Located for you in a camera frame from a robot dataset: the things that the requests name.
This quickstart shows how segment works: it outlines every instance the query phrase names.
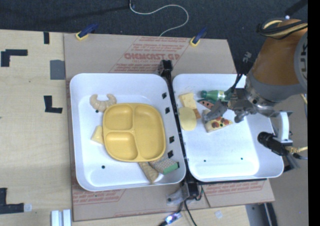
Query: yellow plate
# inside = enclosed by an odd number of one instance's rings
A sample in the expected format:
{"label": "yellow plate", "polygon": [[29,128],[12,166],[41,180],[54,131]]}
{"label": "yellow plate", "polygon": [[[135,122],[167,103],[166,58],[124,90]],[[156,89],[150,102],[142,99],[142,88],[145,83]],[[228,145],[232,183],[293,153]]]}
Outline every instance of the yellow plate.
{"label": "yellow plate", "polygon": [[103,138],[108,154],[119,161],[145,162],[160,158],[166,149],[159,111],[142,103],[118,103],[103,114]]}

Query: dark floor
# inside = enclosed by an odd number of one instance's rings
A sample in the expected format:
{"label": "dark floor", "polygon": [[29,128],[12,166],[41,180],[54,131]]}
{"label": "dark floor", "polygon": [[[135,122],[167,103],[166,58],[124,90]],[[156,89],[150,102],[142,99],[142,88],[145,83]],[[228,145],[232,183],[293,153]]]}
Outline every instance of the dark floor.
{"label": "dark floor", "polygon": [[[251,64],[242,64],[246,52],[252,60],[258,55],[264,37],[255,30],[270,18],[289,15],[308,20],[308,0],[132,0],[138,12],[151,12],[162,6],[184,7],[189,21],[164,34],[168,37],[193,37],[207,27],[205,38],[227,39],[240,73]],[[159,36],[181,25],[186,13],[170,7],[143,16],[129,10],[129,0],[0,0],[0,29],[77,32],[97,23],[98,34]]]}

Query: blue and yellow clamp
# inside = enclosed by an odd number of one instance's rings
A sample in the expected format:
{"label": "blue and yellow clamp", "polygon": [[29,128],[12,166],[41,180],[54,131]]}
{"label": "blue and yellow clamp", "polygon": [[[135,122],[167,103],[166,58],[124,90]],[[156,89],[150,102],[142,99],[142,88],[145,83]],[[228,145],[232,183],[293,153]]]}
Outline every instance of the blue and yellow clamp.
{"label": "blue and yellow clamp", "polygon": [[205,37],[205,35],[207,34],[207,27],[204,27],[201,29],[201,31],[190,40],[190,45],[192,47],[196,47],[199,42],[200,42],[200,38]]}
{"label": "blue and yellow clamp", "polygon": [[88,34],[90,33],[94,33],[95,30],[98,28],[98,24],[91,24],[88,25],[85,29],[83,29],[82,31],[80,31],[79,33],[75,34],[75,37],[79,40],[79,41],[83,41],[84,39],[86,39],[88,37]]}

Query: bottle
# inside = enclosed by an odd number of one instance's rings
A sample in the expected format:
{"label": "bottle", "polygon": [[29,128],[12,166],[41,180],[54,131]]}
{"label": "bottle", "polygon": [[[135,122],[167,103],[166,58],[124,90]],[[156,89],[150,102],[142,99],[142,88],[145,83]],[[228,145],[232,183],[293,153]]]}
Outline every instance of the bottle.
{"label": "bottle", "polygon": [[219,91],[219,90],[213,90],[213,91],[201,91],[201,97],[202,98],[209,98],[214,100],[215,102],[220,99],[221,101],[227,101],[225,100],[225,92]]}

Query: white cable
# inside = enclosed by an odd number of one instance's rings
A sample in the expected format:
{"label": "white cable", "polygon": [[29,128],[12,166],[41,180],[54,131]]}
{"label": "white cable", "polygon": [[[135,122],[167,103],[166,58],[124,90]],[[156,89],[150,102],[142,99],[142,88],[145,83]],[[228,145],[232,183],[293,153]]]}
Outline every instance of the white cable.
{"label": "white cable", "polygon": [[141,12],[135,11],[135,10],[132,8],[132,6],[131,6],[131,0],[129,0],[129,7],[130,7],[130,10],[131,10],[132,12],[134,12],[134,13],[136,13],[136,14],[138,14],[138,15],[151,15],[151,14],[156,13],[156,12],[158,12],[158,11],[164,9],[164,8],[167,8],[167,7],[178,7],[178,8],[180,8],[180,9],[182,9],[182,10],[185,12],[185,14],[186,14],[186,21],[185,21],[182,25],[179,25],[179,26],[177,26],[177,27],[174,27],[174,28],[170,28],[170,29],[165,30],[164,32],[161,33],[160,36],[162,36],[164,33],[169,32],[169,31],[171,31],[171,30],[173,30],[173,29],[177,29],[177,28],[183,27],[183,26],[184,26],[185,24],[187,24],[187,22],[189,21],[188,11],[187,11],[184,7],[182,7],[182,6],[180,6],[180,5],[176,5],[176,4],[165,5],[165,6],[159,8],[159,9],[153,11],[153,12],[148,12],[148,13],[141,13]]}

